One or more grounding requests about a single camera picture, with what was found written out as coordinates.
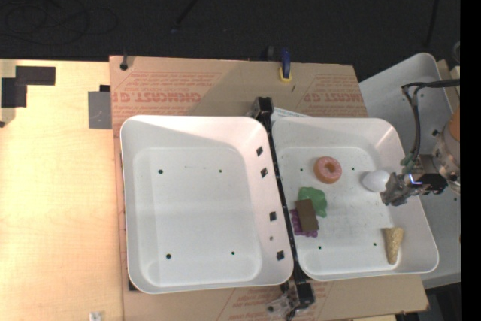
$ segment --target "cardboard box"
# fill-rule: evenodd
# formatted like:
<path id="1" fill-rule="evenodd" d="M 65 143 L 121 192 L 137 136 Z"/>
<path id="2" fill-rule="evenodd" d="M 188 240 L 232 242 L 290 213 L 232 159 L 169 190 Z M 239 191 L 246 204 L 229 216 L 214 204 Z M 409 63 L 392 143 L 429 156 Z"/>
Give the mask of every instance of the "cardboard box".
<path id="1" fill-rule="evenodd" d="M 292 63 L 292 81 L 279 78 L 278 62 L 110 57 L 113 137 L 116 162 L 123 305 L 126 321 L 261 321 L 281 319 L 266 304 L 281 295 L 278 286 L 215 289 L 148 295 L 129 290 L 125 205 L 119 129 L 139 114 L 242 116 L 257 97 L 276 108 L 312 117 L 366 117 L 350 65 Z M 426 310 L 418 275 L 312 282 L 316 303 L 299 321 L 349 319 Z"/>

